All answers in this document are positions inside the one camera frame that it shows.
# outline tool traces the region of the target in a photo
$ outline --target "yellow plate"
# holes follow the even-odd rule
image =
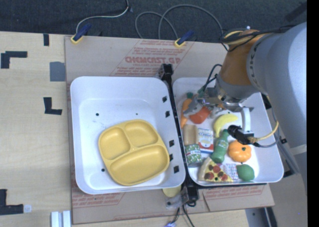
[[[113,180],[124,186],[146,182],[169,166],[163,140],[144,120],[122,122],[103,131],[99,150]]]

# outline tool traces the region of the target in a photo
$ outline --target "cardboard box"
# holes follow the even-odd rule
[[[174,68],[173,82],[181,77],[206,77],[214,64],[222,64],[226,51],[220,44],[187,42],[176,48],[173,41],[93,37],[74,45],[65,37],[65,62],[69,122],[70,160],[73,157],[70,84],[80,76],[143,76],[159,75],[163,63]],[[75,181],[71,164],[73,223],[94,223],[148,217],[173,216],[167,209],[162,190],[89,195]],[[269,185],[218,187],[200,189],[200,198],[188,212],[204,213],[246,208],[270,207],[274,200]]]

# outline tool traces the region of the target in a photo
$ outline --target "carrot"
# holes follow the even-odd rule
[[[185,110],[187,110],[189,104],[192,101],[192,97],[193,97],[193,93],[189,92],[187,93],[187,98],[185,99],[185,101],[183,102],[182,108],[181,108],[181,119],[180,119],[180,127],[183,128],[184,125],[187,122],[187,118],[184,116],[183,112]]]

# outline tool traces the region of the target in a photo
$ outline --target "tin can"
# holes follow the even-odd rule
[[[202,164],[203,159],[200,154],[200,147],[198,144],[185,146],[187,165],[190,168],[198,167]]]

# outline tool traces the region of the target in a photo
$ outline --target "wooden surface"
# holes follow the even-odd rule
[[[71,210],[66,83],[51,82],[50,62],[65,62],[64,36],[0,32],[0,52],[27,51],[0,69],[0,189],[7,205],[31,205],[32,212],[0,216],[0,227],[50,226],[50,213]],[[44,114],[44,97],[62,115]],[[196,227],[247,227],[245,210],[191,214]],[[165,226],[172,217],[80,225],[82,227]],[[180,216],[177,226],[191,226]]]

